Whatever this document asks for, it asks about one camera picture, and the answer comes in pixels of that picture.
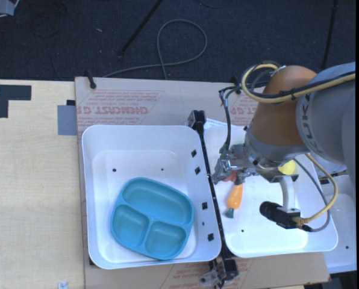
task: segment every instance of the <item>blue plate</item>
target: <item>blue plate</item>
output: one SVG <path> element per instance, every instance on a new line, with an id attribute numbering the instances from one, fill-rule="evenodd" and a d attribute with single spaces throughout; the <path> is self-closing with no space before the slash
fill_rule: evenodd
<path id="1" fill-rule="evenodd" d="M 134 178 L 121 189 L 110 220 L 122 246 L 160 260 L 178 256 L 193 226 L 194 207 L 182 192 L 148 178 Z"/>

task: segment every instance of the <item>cardboard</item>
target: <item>cardboard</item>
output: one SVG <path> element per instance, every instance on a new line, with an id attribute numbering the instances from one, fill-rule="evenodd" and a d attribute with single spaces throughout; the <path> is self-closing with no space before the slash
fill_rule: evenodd
<path id="1" fill-rule="evenodd" d="M 204 110 L 207 118 L 226 122 L 218 91 L 232 84 L 119 78 L 94 78 L 94 82 L 96 88 L 91 89 L 88 78 L 75 78 L 86 288 L 204 288 L 199 277 L 209 271 L 207 262 L 116 270 L 90 264 L 81 136 L 94 124 L 184 125 L 193 110 Z M 246 95 L 232 93 L 229 97 L 231 123 L 249 125 L 256 106 Z M 329 281 L 322 253 L 235 260 L 239 275 L 226 282 L 224 288 L 256 289 Z"/>

